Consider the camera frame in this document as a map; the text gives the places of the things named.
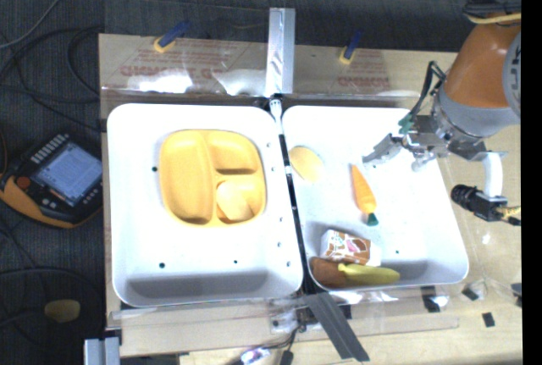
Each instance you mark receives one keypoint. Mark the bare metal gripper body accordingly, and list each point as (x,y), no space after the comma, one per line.
(432,136)

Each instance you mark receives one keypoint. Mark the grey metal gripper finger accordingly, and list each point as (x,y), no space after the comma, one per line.
(381,149)
(421,162)

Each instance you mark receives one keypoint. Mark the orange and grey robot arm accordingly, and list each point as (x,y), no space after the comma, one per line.
(478,71)

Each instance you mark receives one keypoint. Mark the orange carrot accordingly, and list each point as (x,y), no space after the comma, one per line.
(364,194)

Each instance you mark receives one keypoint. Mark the white plastic tray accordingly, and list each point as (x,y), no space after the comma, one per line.
(419,211)
(139,202)

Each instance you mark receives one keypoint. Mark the yellow round biscuit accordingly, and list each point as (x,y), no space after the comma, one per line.
(305,163)

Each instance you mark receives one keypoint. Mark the white and brown carton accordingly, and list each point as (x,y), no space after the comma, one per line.
(347,248)

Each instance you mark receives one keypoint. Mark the yellow banana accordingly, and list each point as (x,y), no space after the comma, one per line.
(372,275)

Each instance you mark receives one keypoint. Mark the brown sausage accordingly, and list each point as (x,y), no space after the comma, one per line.
(325,271)

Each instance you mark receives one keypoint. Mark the brown cardboard board red print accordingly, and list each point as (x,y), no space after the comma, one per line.
(487,304)

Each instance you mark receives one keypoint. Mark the yellow divided plate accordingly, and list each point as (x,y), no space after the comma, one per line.
(186,177)

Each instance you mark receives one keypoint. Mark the yellow oval toy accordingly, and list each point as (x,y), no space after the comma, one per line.
(62,310)

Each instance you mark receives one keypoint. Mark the black cylinder on white bracket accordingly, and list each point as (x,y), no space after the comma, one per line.
(482,196)

